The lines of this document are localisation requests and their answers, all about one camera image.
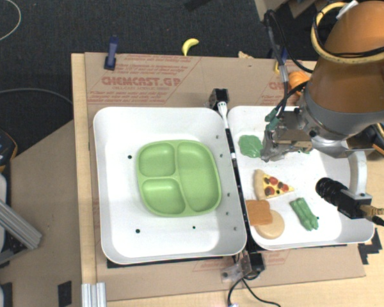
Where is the green asparagus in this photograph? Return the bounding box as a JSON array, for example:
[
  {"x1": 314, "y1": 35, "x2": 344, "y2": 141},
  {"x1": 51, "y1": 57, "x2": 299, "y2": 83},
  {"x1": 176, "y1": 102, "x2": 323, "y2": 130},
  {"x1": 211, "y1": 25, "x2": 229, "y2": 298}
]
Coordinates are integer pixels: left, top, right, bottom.
[{"x1": 289, "y1": 197, "x2": 320, "y2": 232}]

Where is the green divided plate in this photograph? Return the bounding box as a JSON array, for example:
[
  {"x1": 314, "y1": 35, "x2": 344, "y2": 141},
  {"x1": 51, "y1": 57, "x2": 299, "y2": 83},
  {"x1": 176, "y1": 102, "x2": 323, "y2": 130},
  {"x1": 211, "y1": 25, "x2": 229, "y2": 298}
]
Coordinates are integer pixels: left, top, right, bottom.
[{"x1": 135, "y1": 139, "x2": 223, "y2": 218}]

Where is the green lettuce leaf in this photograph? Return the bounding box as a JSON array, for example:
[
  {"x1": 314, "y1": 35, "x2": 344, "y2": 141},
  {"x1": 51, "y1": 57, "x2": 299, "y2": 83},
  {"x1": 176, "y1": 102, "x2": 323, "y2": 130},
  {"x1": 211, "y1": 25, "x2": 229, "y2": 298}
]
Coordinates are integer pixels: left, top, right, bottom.
[{"x1": 237, "y1": 134, "x2": 265, "y2": 159}]

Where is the thin black and white rod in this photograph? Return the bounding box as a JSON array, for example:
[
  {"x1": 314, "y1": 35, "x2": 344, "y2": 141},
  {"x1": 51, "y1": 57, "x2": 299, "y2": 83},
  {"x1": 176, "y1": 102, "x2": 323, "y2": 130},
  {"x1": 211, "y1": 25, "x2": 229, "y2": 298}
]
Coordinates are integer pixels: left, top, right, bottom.
[{"x1": 218, "y1": 102, "x2": 254, "y2": 256}]

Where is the brown cardboard board red print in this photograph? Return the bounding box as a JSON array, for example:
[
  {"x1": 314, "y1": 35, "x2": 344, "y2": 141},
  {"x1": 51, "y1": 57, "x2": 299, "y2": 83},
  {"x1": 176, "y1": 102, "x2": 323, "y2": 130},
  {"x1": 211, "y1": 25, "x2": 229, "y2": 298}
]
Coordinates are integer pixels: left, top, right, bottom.
[{"x1": 84, "y1": 52, "x2": 367, "y2": 302}]

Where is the orange toast slice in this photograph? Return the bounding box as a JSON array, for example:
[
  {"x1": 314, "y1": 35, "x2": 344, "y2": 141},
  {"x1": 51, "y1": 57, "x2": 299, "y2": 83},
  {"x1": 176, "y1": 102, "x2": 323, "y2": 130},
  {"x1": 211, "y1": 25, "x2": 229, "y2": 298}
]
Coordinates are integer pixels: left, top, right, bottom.
[{"x1": 244, "y1": 199, "x2": 273, "y2": 227}]

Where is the black block with thin wires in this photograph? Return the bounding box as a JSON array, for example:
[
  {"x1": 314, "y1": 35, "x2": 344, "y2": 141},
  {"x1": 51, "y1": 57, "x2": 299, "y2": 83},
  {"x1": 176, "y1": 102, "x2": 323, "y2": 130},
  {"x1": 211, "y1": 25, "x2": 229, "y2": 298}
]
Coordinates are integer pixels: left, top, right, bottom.
[
  {"x1": 242, "y1": 252, "x2": 266, "y2": 274},
  {"x1": 207, "y1": 88, "x2": 230, "y2": 111}
]

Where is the orange round toy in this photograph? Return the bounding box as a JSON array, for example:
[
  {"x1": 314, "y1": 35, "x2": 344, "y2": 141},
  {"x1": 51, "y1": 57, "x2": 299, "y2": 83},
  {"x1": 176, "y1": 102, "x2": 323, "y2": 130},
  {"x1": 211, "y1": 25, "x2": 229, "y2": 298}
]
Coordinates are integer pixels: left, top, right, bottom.
[{"x1": 287, "y1": 71, "x2": 310, "y2": 93}]

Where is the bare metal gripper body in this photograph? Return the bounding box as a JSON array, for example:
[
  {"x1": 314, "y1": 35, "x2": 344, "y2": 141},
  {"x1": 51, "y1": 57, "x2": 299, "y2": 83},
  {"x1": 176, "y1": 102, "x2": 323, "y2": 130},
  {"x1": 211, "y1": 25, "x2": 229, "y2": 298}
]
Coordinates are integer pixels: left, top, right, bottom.
[{"x1": 270, "y1": 106, "x2": 350, "y2": 159}]

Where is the white plastic tray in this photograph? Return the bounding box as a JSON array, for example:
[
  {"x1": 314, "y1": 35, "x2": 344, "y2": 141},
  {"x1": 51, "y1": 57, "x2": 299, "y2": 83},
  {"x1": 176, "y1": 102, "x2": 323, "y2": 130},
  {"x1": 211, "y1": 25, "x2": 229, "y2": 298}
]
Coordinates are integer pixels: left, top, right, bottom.
[
  {"x1": 226, "y1": 105, "x2": 376, "y2": 251},
  {"x1": 92, "y1": 106, "x2": 248, "y2": 265}
]

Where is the black cylinder on white bracket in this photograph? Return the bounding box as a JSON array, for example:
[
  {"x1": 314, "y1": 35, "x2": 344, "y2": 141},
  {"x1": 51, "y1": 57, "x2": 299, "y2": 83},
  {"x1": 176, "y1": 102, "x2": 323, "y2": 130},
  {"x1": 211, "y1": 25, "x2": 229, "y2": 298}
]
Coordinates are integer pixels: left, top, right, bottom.
[{"x1": 315, "y1": 148, "x2": 374, "y2": 220}]

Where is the beige round biscuit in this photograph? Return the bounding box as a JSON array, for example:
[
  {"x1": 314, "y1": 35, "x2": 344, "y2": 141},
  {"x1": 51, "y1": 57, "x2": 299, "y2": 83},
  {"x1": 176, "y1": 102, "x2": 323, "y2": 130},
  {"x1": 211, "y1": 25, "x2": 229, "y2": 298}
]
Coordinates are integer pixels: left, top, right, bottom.
[{"x1": 253, "y1": 209, "x2": 286, "y2": 240}]

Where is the pizza slice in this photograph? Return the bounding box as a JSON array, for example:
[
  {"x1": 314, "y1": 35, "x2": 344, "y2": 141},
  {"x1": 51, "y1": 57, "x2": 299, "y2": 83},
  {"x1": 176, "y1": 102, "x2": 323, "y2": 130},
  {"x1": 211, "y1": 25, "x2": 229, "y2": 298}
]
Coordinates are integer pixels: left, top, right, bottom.
[{"x1": 253, "y1": 169, "x2": 295, "y2": 201}]

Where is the yellow banana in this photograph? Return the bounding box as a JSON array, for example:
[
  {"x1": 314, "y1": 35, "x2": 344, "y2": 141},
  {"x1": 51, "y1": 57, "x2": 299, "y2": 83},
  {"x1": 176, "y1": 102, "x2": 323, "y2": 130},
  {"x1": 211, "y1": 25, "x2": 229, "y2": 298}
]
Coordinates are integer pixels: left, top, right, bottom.
[{"x1": 182, "y1": 38, "x2": 200, "y2": 57}]

